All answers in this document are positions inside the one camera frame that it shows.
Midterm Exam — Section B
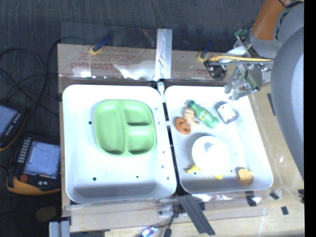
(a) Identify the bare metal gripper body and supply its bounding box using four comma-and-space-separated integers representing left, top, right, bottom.
232, 27, 272, 92

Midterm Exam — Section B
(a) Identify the white and red can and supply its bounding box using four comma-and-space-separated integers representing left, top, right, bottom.
217, 103, 238, 124

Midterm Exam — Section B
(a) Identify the green plastic bottle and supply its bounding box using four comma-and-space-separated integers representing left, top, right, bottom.
187, 100, 220, 129

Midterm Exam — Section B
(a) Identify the beige toy croissant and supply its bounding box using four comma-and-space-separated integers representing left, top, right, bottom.
182, 107, 200, 128

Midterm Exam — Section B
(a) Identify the white plastic tray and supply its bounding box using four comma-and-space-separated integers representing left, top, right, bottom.
61, 83, 178, 204
163, 85, 274, 195

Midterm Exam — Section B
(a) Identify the brown toy doughnut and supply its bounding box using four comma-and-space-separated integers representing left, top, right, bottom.
174, 117, 192, 135

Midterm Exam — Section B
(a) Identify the white bowl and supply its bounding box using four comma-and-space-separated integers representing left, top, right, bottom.
191, 135, 232, 172

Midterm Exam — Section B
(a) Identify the orange toy biscuit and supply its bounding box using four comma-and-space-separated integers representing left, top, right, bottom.
236, 167, 254, 185

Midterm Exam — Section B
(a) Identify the yellow banana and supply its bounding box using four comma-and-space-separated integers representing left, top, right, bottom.
185, 163, 224, 180

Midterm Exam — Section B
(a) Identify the brown cardboard board red print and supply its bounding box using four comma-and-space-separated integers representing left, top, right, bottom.
57, 43, 305, 237

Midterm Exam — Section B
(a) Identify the green divided plate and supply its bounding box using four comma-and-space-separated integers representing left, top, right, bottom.
93, 99, 158, 156

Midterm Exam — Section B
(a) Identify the black cylinder on white bracket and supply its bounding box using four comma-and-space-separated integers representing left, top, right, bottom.
203, 46, 245, 80

